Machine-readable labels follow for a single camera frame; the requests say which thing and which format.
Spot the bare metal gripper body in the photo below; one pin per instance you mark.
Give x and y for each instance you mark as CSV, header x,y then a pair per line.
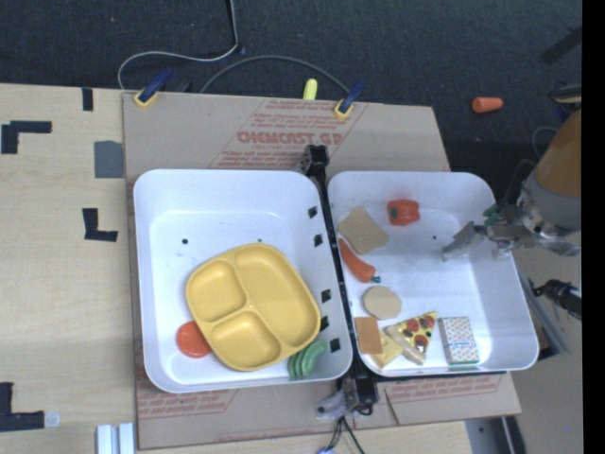
x,y
529,232

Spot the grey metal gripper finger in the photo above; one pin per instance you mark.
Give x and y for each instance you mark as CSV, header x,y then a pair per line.
x,y
502,252
461,241

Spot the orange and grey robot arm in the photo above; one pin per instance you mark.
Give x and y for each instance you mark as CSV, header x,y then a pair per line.
x,y
562,168

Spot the white plastic tray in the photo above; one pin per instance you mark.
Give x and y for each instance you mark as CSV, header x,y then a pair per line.
x,y
449,277
212,206

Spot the orange bell pepper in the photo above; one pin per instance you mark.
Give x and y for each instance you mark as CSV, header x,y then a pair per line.
x,y
403,212

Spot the small patterned white carton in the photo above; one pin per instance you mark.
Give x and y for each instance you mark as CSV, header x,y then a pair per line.
x,y
458,341

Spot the round tan biscuit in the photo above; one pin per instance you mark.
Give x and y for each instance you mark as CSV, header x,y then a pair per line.
x,y
382,302

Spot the tan bread slice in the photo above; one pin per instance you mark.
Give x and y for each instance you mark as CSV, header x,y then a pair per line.
x,y
361,232

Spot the pizza slice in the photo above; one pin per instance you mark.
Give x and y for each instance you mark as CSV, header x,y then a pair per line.
x,y
416,334

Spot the orange carrot with green stem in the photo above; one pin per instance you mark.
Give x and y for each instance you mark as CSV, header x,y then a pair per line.
x,y
355,264

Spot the thin black rod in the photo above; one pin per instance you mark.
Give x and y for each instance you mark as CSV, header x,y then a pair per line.
x,y
336,263

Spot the yellow cheese wedge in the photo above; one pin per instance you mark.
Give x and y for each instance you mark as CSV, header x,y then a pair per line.
x,y
390,352

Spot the orange-brown square cracker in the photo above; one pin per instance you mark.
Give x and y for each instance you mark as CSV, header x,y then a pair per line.
x,y
368,335

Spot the orange carrot without stem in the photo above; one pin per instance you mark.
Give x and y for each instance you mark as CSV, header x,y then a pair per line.
x,y
486,105

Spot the green bean pods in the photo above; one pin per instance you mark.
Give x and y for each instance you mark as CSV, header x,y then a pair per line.
x,y
305,362

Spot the yellow divided plate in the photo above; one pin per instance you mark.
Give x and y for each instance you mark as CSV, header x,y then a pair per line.
x,y
264,296

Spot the orange round disc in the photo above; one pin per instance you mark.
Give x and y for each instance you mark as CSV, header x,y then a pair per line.
x,y
189,341

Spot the brown cardboard board, red print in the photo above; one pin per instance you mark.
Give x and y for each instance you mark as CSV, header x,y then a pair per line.
x,y
189,130

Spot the black cylinder on white bracket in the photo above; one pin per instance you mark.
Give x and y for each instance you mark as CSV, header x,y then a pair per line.
x,y
562,295

